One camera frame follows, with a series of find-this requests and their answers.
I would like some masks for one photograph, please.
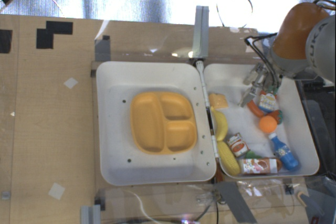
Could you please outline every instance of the orange divided plate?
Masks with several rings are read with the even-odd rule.
[[[174,92],[143,92],[131,103],[131,128],[137,147],[149,154],[175,154],[197,142],[189,100]]]

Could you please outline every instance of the bottle label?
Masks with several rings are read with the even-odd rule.
[[[288,153],[290,153],[290,149],[288,148],[288,146],[283,146],[279,148],[277,151],[275,151],[275,156],[277,158],[282,158]]]

